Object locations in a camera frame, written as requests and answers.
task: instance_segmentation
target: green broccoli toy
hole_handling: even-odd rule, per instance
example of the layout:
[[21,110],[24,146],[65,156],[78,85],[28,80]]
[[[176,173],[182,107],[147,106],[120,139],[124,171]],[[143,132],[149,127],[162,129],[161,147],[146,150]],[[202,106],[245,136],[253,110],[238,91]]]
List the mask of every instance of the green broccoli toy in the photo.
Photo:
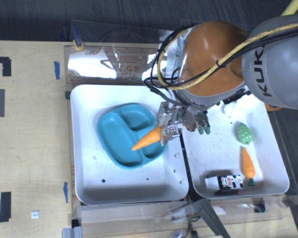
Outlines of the green broccoli toy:
[[239,142],[246,145],[253,141],[252,133],[250,132],[249,128],[242,122],[237,128],[237,139]]

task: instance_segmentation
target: black cable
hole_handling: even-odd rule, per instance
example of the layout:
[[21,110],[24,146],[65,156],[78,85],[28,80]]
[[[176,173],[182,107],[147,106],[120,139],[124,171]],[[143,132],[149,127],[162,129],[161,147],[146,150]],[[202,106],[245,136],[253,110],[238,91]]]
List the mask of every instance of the black cable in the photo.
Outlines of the black cable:
[[[154,58],[153,60],[153,63],[152,63],[152,67],[151,67],[151,71],[150,71],[150,77],[149,78],[146,78],[144,80],[144,84],[150,89],[150,91],[160,95],[164,100],[170,102],[170,103],[173,103],[175,105],[178,105],[178,106],[181,106],[181,107],[184,107],[184,108],[188,108],[188,105],[185,105],[185,104],[182,104],[180,102],[177,102],[177,101],[174,101],[170,98],[168,98],[166,95],[164,95],[161,91],[158,90],[158,88],[161,88],[161,89],[167,89],[168,87],[170,86],[182,86],[184,84],[187,84],[201,76],[203,76],[205,73],[207,73],[208,70],[188,79],[188,80],[185,80],[185,81],[182,81],[182,82],[179,82],[179,83],[173,83],[175,79],[177,79],[177,77],[174,77],[175,75],[175,72],[179,69],[177,68],[173,73],[172,73],[172,76],[171,78],[165,78],[163,77],[162,80],[165,84],[167,84],[167,86],[162,86],[162,85],[156,85],[153,80],[154,79],[158,79],[157,77],[153,77],[153,68],[154,68],[154,65],[157,63],[160,55],[161,55],[161,52],[164,51],[164,48],[169,44],[170,41],[174,40],[174,38],[178,35],[178,33],[180,33],[182,30],[185,30],[185,29],[188,29],[188,28],[191,28],[191,27],[194,27],[196,26],[197,24],[194,24],[192,26],[187,26],[187,27],[182,27],[178,30],[175,30],[174,32],[172,32],[161,44],[160,46],[160,49],[157,51],[157,55],[156,57]],[[290,29],[290,30],[286,30],[286,31],[283,31],[282,33],[274,33],[270,36],[266,36],[260,40],[257,40],[253,43],[250,43],[248,44],[246,47],[244,47],[243,49],[241,49],[240,51],[236,52],[234,55],[232,55],[230,58],[228,58],[225,62],[223,62],[223,64],[219,65],[218,64],[218,61],[217,61],[217,65],[218,65],[218,68],[213,71],[208,77],[210,77],[211,75],[213,75],[215,72],[217,72],[219,69],[221,68],[224,68],[226,67],[226,65],[233,61],[234,59],[236,59],[237,57],[253,50],[253,49],[256,49],[260,46],[263,46],[263,45],[266,45],[266,44],[269,44],[269,43],[272,43],[272,42],[276,42],[276,41],[279,41],[279,40],[283,40],[283,39],[286,39],[286,38],[290,38],[290,37],[294,37],[294,36],[297,36],[298,35],[298,28],[296,29]]]
[[183,107],[185,109],[188,108],[188,105],[168,98],[164,93],[162,93],[161,91],[159,91],[156,87],[154,87],[152,85],[149,85],[147,83],[148,80],[151,80],[151,78],[146,78],[144,80],[144,84],[145,84],[146,87],[148,87],[150,89],[151,92],[156,93],[157,95],[161,96],[167,102],[170,102],[170,103],[175,104],[177,106]]
[[[236,59],[237,57],[253,50],[253,49],[256,49],[260,46],[263,46],[263,45],[266,45],[266,44],[269,44],[269,43],[272,43],[272,42],[276,42],[276,41],[280,41],[280,40],[283,40],[283,39],[286,39],[286,38],[290,38],[290,37],[294,37],[294,36],[297,36],[298,35],[298,29],[291,29],[291,30],[287,30],[287,31],[284,31],[280,34],[273,34],[271,36],[268,36],[268,37],[265,37],[263,39],[260,39],[258,41],[255,41],[253,43],[250,43],[248,44],[246,47],[244,47],[243,49],[241,49],[239,52],[236,52],[233,56],[231,56],[230,58],[228,58],[223,64],[221,64],[213,73],[211,73],[209,75],[209,77],[211,75],[213,75],[216,71],[218,71],[219,69],[221,68],[224,68],[226,67],[226,65],[228,63],[230,63],[231,61],[233,61],[234,59]],[[174,83],[172,85],[168,85],[166,87],[169,87],[169,86],[182,86],[184,84],[187,84],[201,76],[203,76],[205,73],[207,73],[208,70],[190,78],[190,79],[187,79],[185,81],[182,81],[182,82],[179,82],[179,83]]]
[[187,238],[187,236],[189,235],[191,230],[192,230],[192,223],[191,223],[191,221],[189,221],[188,231],[185,234],[185,236],[183,236],[182,238]]

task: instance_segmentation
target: wooden surface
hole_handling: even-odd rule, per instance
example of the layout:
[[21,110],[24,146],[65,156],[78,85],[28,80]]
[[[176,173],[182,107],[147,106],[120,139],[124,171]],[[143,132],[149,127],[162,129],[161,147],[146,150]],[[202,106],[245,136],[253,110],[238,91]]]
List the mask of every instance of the wooden surface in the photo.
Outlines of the wooden surface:
[[[9,222],[0,223],[0,238],[62,237],[71,225],[72,183],[65,99],[64,46],[60,42],[0,41],[0,56],[10,57],[12,76],[2,77],[5,116],[0,118],[0,193],[11,191]],[[54,61],[60,63],[56,80]],[[68,183],[69,203],[63,192]],[[39,210],[40,218],[31,219]],[[226,225],[232,237],[298,237],[289,208],[281,208],[282,219]],[[200,237],[212,231],[199,228]],[[169,231],[131,238],[168,237]]]

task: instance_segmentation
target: carrot toy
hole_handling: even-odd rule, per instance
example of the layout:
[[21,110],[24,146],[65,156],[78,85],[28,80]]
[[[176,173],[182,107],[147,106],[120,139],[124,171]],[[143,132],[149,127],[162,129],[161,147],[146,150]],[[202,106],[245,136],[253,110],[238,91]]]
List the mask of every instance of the carrot toy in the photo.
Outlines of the carrot toy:
[[242,148],[243,173],[249,179],[248,186],[255,186],[253,180],[255,176],[255,168],[253,162],[245,147]]
[[144,135],[131,149],[136,151],[140,148],[153,144],[161,140],[162,127],[155,127]]

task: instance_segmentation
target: blue divided plate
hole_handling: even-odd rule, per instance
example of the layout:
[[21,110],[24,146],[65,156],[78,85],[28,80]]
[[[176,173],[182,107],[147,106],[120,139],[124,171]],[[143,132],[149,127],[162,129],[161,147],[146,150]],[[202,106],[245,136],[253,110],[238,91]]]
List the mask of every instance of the blue divided plate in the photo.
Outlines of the blue divided plate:
[[134,169],[159,157],[166,149],[159,142],[133,151],[131,148],[154,128],[155,117],[139,104],[128,104],[104,114],[97,123],[100,142],[119,167]]

